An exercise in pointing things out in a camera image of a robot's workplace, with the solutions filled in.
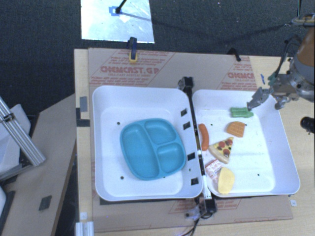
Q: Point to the red and white packet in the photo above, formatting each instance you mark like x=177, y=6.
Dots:
x=212, y=168

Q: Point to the green toy pea pod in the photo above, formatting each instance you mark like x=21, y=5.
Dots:
x=240, y=112

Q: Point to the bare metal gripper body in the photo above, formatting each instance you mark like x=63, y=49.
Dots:
x=286, y=85

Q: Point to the yellow toy potato chip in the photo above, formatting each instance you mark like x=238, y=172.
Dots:
x=226, y=181

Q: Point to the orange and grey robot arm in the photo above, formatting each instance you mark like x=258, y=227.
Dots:
x=307, y=48

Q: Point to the white plastic tray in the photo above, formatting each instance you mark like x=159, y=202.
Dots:
x=253, y=161
x=110, y=181

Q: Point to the toy pizza slice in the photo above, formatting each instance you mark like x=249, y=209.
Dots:
x=222, y=150

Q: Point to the brown cardboard board, red print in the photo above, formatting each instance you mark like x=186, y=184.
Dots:
x=201, y=65

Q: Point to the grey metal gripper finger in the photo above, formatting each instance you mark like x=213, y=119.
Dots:
x=282, y=102
x=258, y=98

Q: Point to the orange toy waffle piece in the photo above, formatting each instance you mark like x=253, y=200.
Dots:
x=236, y=129

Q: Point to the orange toy sausage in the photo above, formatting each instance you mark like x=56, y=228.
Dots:
x=204, y=136

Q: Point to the blue divided plate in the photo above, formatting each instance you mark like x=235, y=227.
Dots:
x=147, y=151

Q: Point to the thin black and white rod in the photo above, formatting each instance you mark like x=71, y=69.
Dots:
x=194, y=122

